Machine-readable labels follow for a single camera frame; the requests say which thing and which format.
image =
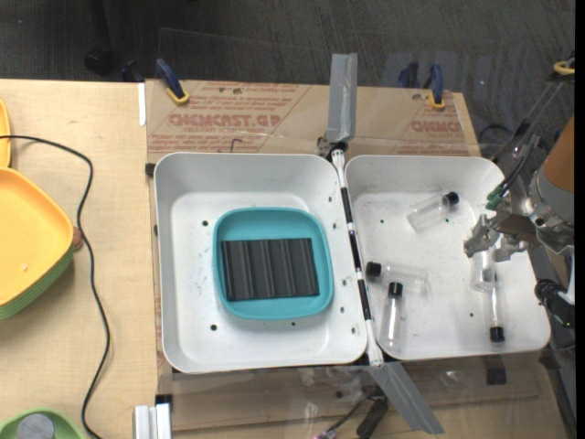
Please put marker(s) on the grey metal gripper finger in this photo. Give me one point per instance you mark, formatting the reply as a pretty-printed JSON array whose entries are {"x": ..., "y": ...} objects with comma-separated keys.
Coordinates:
[
  {"x": 479, "y": 238},
  {"x": 509, "y": 250}
]

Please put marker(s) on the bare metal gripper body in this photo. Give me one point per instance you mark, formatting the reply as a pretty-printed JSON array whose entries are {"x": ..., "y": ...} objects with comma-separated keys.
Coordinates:
[{"x": 518, "y": 224}]

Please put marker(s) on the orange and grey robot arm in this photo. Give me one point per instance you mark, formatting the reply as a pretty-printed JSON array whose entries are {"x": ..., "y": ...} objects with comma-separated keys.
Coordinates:
[{"x": 560, "y": 163}]

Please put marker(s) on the clear vial with black cap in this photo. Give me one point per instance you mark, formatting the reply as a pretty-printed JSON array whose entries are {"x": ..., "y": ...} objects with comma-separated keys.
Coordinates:
[
  {"x": 391, "y": 318},
  {"x": 496, "y": 313},
  {"x": 402, "y": 275},
  {"x": 427, "y": 210}
]

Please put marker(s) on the white plastic tray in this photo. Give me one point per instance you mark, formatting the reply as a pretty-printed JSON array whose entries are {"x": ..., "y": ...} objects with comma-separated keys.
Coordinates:
[
  {"x": 439, "y": 323},
  {"x": 256, "y": 345}
]

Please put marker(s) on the thin black and white rod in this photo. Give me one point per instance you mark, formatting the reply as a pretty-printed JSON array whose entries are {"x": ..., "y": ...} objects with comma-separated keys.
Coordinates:
[{"x": 349, "y": 217}]

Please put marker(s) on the teal plate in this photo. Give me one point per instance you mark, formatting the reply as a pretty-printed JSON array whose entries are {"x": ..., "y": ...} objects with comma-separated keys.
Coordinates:
[{"x": 274, "y": 222}]

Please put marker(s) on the black ribbed rack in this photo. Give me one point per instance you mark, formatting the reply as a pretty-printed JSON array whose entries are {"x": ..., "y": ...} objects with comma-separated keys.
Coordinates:
[{"x": 269, "y": 268}]

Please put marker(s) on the brown cardboard board red print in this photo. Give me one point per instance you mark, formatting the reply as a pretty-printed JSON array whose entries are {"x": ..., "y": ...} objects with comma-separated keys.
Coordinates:
[{"x": 274, "y": 117}]

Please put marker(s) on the small brown round object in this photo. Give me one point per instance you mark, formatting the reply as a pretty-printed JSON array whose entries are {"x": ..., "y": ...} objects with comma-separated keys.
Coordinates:
[{"x": 78, "y": 238}]

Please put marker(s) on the black chair base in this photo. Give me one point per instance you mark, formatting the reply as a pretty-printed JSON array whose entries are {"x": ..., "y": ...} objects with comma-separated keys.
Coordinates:
[{"x": 98, "y": 39}]

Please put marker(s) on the green plate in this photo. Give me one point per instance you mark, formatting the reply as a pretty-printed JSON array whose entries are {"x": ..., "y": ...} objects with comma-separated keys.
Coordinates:
[
  {"x": 41, "y": 297},
  {"x": 68, "y": 423}
]

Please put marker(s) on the yellow plate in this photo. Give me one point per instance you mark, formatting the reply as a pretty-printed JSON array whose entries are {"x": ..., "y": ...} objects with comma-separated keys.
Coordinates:
[{"x": 27, "y": 231}]

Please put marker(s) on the grey cylinder can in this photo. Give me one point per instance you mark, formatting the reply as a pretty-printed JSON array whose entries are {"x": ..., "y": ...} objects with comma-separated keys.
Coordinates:
[{"x": 35, "y": 427}]

